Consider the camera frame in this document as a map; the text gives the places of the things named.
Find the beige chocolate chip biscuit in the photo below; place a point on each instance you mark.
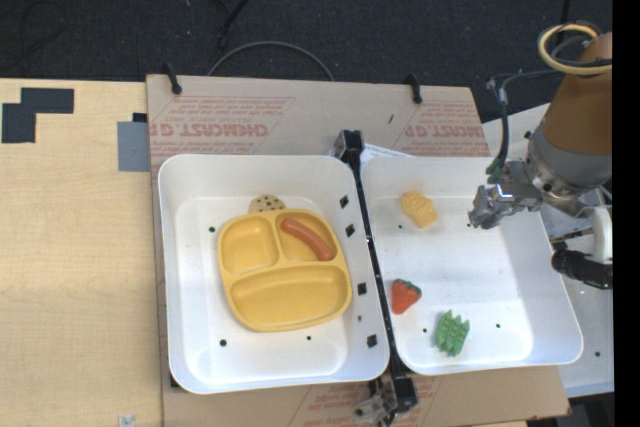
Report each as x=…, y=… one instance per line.
x=266, y=202

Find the orange toy sausage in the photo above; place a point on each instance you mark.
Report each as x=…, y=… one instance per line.
x=310, y=237

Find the orange toy strawberry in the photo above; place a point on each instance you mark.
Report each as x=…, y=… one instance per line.
x=404, y=297

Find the white plastic tray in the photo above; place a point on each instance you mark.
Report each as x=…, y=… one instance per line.
x=480, y=275
x=200, y=265

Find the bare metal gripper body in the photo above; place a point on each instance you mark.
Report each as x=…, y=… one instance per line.
x=530, y=195

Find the thin black rod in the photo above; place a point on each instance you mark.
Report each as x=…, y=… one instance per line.
x=372, y=240

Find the yellow toy cupcake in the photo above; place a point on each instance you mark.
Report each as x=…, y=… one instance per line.
x=420, y=210

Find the black cylinder on white bracket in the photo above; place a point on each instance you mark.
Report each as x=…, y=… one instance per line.
x=580, y=267

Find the green toy pea pods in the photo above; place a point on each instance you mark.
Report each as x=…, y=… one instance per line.
x=452, y=334

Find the brown cardboard board red print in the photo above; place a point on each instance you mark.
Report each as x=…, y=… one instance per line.
x=310, y=115

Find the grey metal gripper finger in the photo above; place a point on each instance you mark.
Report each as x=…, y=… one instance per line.
x=481, y=217
x=486, y=195

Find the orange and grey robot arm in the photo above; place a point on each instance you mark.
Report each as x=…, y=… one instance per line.
x=580, y=115

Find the yellow divided plate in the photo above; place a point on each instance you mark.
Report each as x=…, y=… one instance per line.
x=280, y=290

